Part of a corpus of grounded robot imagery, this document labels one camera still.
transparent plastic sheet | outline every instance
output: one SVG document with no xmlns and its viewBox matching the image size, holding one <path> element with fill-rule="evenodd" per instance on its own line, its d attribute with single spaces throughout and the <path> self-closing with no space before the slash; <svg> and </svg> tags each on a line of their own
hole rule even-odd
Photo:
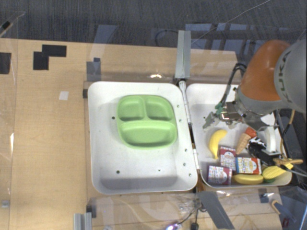
<svg viewBox="0 0 307 230">
<path fill-rule="evenodd" d="M 9 228 L 12 154 L 16 104 L 18 20 L 23 12 L 0 21 L 0 229 Z"/>
<path fill-rule="evenodd" d="M 237 62 L 247 64 L 251 56 L 265 41 L 281 39 L 293 43 L 301 34 L 301 31 L 273 28 L 263 26 L 249 26 L 229 24 L 187 26 L 191 30 L 191 76 L 187 85 L 195 82 L 200 83 L 227 83 L 230 71 Z M 176 83 L 174 80 L 177 56 L 177 33 L 167 29 L 152 29 L 148 38 L 144 38 L 147 47 L 118 45 L 120 44 L 120 27 L 102 25 L 97 30 L 94 43 L 87 47 L 86 82 L 84 88 L 97 81 L 109 82 L 145 82 L 145 83 Z M 239 83 L 239 74 L 233 83 Z M 88 110 L 85 110 L 86 126 L 86 153 L 87 153 L 87 199 L 88 208 L 95 212 L 93 226 L 104 227 L 103 229 L 166 229 L 169 224 L 176 223 L 176 219 L 184 219 L 186 212 L 182 213 L 178 207 L 183 195 L 187 194 L 140 194 L 140 195 L 115 195 L 107 196 L 95 190 L 91 175 L 91 155 L 89 142 Z M 267 190 L 269 199 L 266 204 L 261 203 L 260 189 L 229 189 L 217 191 L 222 205 L 227 209 L 231 221 L 238 229 L 280 229 L 277 213 L 270 206 L 271 199 L 280 199 L 276 187 Z M 158 208 L 159 212 L 166 212 L 162 218 L 148 215 L 146 208 Z M 268 213 L 265 216 L 272 224 L 261 223 L 257 220 L 257 214 Z M 202 222 L 204 229 L 214 229 L 214 224 L 209 220 L 208 213 Z M 183 229 L 188 229 L 191 220 Z"/>
</svg>

wooden surface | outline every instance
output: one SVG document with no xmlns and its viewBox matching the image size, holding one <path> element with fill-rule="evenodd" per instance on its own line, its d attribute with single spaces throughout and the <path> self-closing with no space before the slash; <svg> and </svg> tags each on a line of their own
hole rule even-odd
<svg viewBox="0 0 307 230">
<path fill-rule="evenodd" d="M 34 71 L 33 52 L 41 51 L 42 44 L 66 45 L 67 56 L 50 57 L 48 71 Z M 10 230 L 71 230 L 73 214 L 84 213 L 88 195 L 96 195 L 95 191 L 87 191 L 82 96 L 86 62 L 94 57 L 101 58 L 105 80 L 116 76 L 127 81 L 139 76 L 148 80 L 151 74 L 161 74 L 163 81 L 170 81 L 176 49 L 19 40 Z M 225 82 L 235 62 L 233 53 L 193 50 L 191 72 L 208 82 Z M 66 101 L 59 100 L 61 91 L 69 92 Z M 113 202 L 112 198 L 99 196 Z M 160 205 L 161 200 L 152 197 L 150 207 L 163 210 L 165 201 Z M 140 197 L 135 196 L 135 201 L 112 206 L 115 216 L 131 215 L 124 221 L 115 217 L 114 224 L 110 223 L 113 230 L 163 229 L 168 218 L 170 223 L 176 220 L 166 212 L 163 221 L 150 221 L 142 211 Z M 104 210 L 111 206 L 101 205 Z M 246 203 L 242 208 L 226 204 L 225 209 L 237 229 L 280 229 L 278 216 L 268 204 Z M 183 217 L 176 211 L 175 216 Z M 100 218 L 93 222 L 95 230 L 103 229 L 105 223 Z M 200 229 L 214 229 L 207 213 L 200 214 L 198 222 Z"/>
</svg>

gray metal bracket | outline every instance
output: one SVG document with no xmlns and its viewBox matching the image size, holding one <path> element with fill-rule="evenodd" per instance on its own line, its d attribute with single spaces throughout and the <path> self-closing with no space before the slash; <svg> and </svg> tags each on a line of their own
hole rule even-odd
<svg viewBox="0 0 307 230">
<path fill-rule="evenodd" d="M 73 230 L 92 230 L 92 213 L 74 214 Z"/>
<path fill-rule="evenodd" d="M 188 79 L 191 67 L 191 31 L 178 31 L 175 79 Z"/>
</svg>

